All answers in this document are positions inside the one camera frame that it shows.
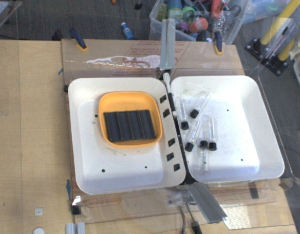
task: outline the green object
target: green object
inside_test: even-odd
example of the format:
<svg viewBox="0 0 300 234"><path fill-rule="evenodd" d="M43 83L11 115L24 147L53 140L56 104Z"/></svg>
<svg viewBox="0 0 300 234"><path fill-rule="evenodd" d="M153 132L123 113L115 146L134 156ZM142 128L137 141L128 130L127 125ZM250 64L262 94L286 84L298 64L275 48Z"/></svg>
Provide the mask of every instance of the green object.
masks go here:
<svg viewBox="0 0 300 234"><path fill-rule="evenodd" d="M189 23L190 17L194 15L194 9L192 7L186 6L183 8L182 13L183 13L183 20L186 23Z"/></svg>
<svg viewBox="0 0 300 234"><path fill-rule="evenodd" d="M194 12L194 9L192 7L189 7L189 6L184 7L183 8L183 15L185 15L187 12L190 12L190 11Z"/></svg>
<svg viewBox="0 0 300 234"><path fill-rule="evenodd" d="M168 17L168 6L167 6L167 4L162 3L160 5L156 19L158 21L162 21L163 19L167 19L167 17Z"/></svg>
<svg viewBox="0 0 300 234"><path fill-rule="evenodd" d="M182 9L176 7L169 9L168 18L181 20L183 18Z"/></svg>

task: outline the clear plastic tube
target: clear plastic tube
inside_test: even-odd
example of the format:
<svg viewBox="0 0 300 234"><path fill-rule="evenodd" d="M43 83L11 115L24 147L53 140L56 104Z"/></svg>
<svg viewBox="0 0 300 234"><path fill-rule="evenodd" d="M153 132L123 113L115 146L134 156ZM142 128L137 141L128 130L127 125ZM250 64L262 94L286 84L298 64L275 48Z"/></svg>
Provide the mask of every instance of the clear plastic tube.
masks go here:
<svg viewBox="0 0 300 234"><path fill-rule="evenodd" d="M190 117L195 119L198 116L198 114L204 110L209 100L210 100L209 93L201 92L197 102L193 105L193 108L190 112Z"/></svg>
<svg viewBox="0 0 300 234"><path fill-rule="evenodd" d="M191 127L189 132L189 140L185 146L185 150L191 152L193 150L194 145L196 144L200 132L201 123L199 121L195 121Z"/></svg>
<svg viewBox="0 0 300 234"><path fill-rule="evenodd" d="M205 172L208 170L208 141L209 140L209 119L205 118L202 121L202 129L201 129L201 141L199 148L199 164L198 169L199 172Z"/></svg>
<svg viewBox="0 0 300 234"><path fill-rule="evenodd" d="M179 97L177 99L176 109L177 109L178 118L180 120L181 129L183 130L189 129L187 110L183 98Z"/></svg>
<svg viewBox="0 0 300 234"><path fill-rule="evenodd" d="M208 120L209 125L209 144L208 149L210 151L216 151L217 150L217 121L214 118L210 118Z"/></svg>

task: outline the wooden table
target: wooden table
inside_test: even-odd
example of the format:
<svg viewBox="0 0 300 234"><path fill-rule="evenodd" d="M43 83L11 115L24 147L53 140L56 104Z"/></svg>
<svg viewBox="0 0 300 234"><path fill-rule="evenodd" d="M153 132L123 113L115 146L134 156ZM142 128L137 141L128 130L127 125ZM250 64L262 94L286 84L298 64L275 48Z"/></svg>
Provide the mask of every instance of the wooden table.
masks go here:
<svg viewBox="0 0 300 234"><path fill-rule="evenodd" d="M238 56L234 46L227 50ZM64 233L65 225L74 221L66 190L71 166L62 68L60 42L0 40L0 234L29 234L36 227L47 234ZM286 217L284 193L279 191L276 198L286 226L229 231L220 223L201 229L204 234L297 233L292 217ZM39 208L42 215L35 212ZM260 205L248 210L261 211L264 218L265 209ZM160 216L167 222L178 217ZM146 221L151 226L156 218ZM152 233L136 223L88 224L86 234L118 233L119 227L127 233Z"/></svg>

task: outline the clear acrylic panel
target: clear acrylic panel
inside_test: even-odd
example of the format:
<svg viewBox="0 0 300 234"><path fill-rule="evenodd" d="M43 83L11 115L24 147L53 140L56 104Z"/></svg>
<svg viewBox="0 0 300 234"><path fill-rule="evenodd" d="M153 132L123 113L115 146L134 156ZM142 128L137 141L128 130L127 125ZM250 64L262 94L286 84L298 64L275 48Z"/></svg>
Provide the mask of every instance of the clear acrylic panel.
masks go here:
<svg viewBox="0 0 300 234"><path fill-rule="evenodd" d="M17 9L22 2L0 1L0 39L18 39Z"/></svg>

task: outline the black rubber stopper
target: black rubber stopper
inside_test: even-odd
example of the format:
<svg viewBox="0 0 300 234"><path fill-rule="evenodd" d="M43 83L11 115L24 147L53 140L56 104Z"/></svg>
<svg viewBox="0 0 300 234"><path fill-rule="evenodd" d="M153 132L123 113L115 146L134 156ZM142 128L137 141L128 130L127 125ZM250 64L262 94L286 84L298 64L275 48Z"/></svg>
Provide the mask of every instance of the black rubber stopper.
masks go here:
<svg viewBox="0 0 300 234"><path fill-rule="evenodd" d="M211 142L209 145L208 145L208 149L210 151L216 151L217 150L217 145L215 142Z"/></svg>
<svg viewBox="0 0 300 234"><path fill-rule="evenodd" d="M188 121L183 121L183 122L181 122L181 129L182 129L182 130L187 130L187 129L189 129L189 123L188 123Z"/></svg>
<svg viewBox="0 0 300 234"><path fill-rule="evenodd" d="M185 146L185 150L188 151L188 152L192 152L192 149L193 149L193 144L188 142Z"/></svg>
<svg viewBox="0 0 300 234"><path fill-rule="evenodd" d="M200 147L204 149L207 148L207 146L208 146L208 142L206 140L201 140Z"/></svg>
<svg viewBox="0 0 300 234"><path fill-rule="evenodd" d="M198 114L199 114L199 111L196 109L193 109L190 113L190 117L195 119L198 116Z"/></svg>

